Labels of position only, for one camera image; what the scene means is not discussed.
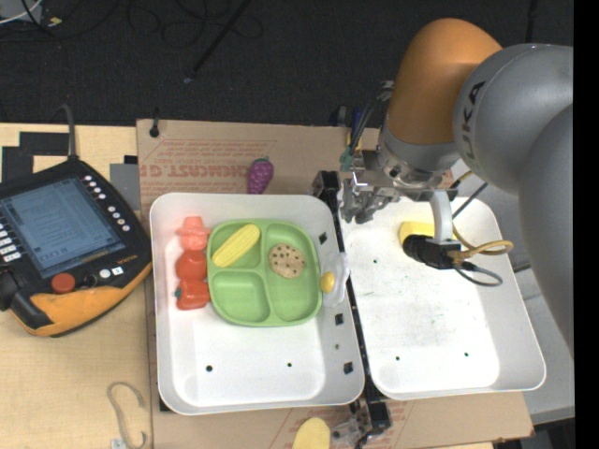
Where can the brown cardboard board red print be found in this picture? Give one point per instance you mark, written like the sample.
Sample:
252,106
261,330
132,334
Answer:
299,159

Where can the red bell pepper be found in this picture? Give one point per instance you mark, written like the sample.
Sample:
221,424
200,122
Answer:
193,295

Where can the black cylinder on white bracket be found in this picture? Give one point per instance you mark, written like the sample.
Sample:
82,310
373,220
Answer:
428,250

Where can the brown chocolate chip biscuit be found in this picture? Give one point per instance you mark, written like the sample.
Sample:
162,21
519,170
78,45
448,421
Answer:
286,260

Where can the yellow oval toy food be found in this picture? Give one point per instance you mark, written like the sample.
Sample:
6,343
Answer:
312,434

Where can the white plastic tray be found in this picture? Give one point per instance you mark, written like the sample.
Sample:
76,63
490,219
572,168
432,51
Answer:
435,325
252,363

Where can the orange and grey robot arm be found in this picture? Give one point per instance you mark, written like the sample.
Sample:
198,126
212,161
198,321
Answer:
510,110

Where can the orange figure with hat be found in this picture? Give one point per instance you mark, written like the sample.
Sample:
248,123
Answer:
192,250

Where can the white and yellow fried egg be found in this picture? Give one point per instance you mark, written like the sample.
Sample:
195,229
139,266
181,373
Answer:
333,281

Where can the purple grapes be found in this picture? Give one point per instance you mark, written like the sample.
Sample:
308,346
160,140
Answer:
260,177

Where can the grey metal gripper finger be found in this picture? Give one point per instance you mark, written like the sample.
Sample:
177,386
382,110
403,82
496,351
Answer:
350,206
374,201

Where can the yellow banana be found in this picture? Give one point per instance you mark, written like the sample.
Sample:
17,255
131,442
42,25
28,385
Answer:
414,228

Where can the yellow corn cob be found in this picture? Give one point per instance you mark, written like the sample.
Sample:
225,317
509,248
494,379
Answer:
236,245

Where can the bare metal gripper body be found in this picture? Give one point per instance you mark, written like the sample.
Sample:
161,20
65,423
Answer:
406,179

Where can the green divided plate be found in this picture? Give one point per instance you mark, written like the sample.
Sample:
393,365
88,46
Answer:
243,297

